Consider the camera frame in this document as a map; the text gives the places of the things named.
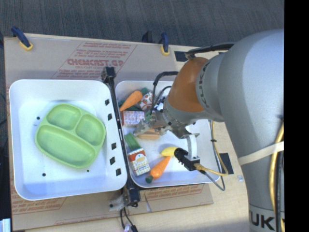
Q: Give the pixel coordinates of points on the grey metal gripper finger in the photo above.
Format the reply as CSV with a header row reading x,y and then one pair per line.
x,y
165,131
141,129

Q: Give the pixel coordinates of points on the green carton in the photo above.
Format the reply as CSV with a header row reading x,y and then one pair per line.
x,y
132,141

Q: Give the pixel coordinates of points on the tan hot dog bun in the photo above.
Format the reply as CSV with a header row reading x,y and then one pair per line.
x,y
147,136

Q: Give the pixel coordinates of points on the orange carrot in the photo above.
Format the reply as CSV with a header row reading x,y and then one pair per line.
x,y
160,169
131,100

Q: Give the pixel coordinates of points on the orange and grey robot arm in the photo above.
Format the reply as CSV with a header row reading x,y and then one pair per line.
x,y
241,100

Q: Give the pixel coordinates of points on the white can with orange print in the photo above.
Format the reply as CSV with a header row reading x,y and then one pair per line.
x,y
146,100

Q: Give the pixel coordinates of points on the yellow banana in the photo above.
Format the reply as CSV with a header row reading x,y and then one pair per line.
x,y
169,151

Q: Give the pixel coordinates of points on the green divided plate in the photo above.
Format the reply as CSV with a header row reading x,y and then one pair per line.
x,y
65,141

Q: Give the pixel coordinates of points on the thin black and white rod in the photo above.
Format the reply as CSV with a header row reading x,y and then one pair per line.
x,y
120,129

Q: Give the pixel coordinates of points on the red white carton yellow print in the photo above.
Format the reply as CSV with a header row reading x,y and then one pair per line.
x,y
139,163

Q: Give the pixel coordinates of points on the black cylinder on white bracket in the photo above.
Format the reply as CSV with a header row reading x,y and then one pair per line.
x,y
186,157

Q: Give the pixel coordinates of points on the white plastic tray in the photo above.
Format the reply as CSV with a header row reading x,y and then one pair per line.
x,y
193,175
29,178

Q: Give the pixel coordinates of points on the brown cardboard board red print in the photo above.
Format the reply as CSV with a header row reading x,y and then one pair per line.
x,y
60,57

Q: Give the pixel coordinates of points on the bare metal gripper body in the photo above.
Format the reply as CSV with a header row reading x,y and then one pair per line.
x,y
158,118

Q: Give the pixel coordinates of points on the red and white carton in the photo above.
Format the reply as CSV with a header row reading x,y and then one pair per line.
x,y
132,118

